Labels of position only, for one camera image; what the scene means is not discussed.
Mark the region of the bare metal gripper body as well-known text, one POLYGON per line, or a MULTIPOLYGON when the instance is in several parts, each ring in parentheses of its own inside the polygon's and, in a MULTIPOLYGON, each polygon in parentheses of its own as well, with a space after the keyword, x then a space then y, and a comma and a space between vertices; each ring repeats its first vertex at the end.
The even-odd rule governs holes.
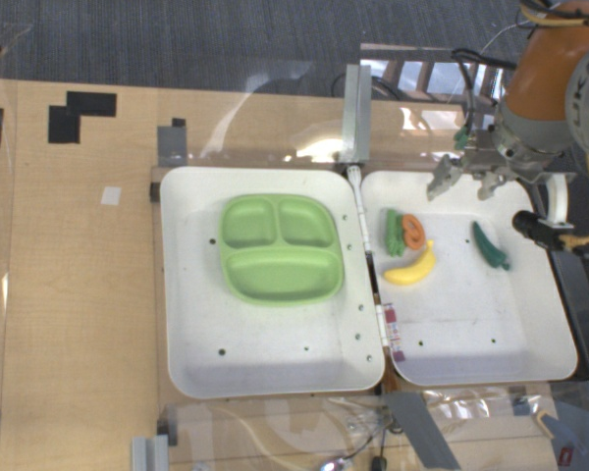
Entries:
POLYGON ((550 162, 540 152, 508 130, 476 130, 464 147, 464 169, 469 173, 493 173, 512 179, 536 181, 550 162))

